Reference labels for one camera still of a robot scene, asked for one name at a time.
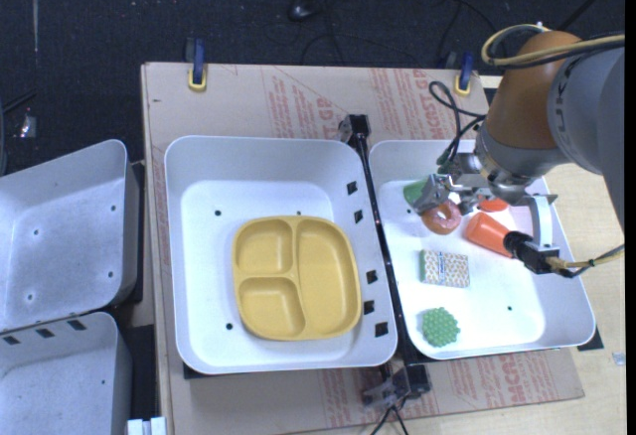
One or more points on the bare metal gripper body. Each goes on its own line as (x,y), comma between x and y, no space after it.
(469,172)

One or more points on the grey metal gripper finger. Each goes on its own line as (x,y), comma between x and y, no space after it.
(468,202)
(431,192)

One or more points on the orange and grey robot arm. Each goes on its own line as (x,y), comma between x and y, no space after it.
(526,95)

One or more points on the green cup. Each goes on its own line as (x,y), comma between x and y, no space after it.
(412,192)

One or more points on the small orange-red object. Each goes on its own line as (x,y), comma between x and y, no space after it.
(494,204)

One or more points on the brown doughnut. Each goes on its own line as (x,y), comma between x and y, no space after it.
(437,224)

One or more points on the thin black rod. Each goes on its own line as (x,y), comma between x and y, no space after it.
(383,244)

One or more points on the green and orange printed carton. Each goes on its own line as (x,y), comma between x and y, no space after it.
(444,269)

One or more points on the white plastic tray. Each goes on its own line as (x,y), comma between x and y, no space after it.
(208,244)
(497,314)

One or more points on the green grapes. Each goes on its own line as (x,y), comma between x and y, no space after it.
(440,327)

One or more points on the yellow divided plate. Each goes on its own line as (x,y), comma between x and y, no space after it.
(323,274)

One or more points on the brown cardboard board red print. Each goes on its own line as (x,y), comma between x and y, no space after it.
(258,95)

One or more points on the black cylinder on white bracket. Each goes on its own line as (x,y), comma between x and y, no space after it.
(541,229)

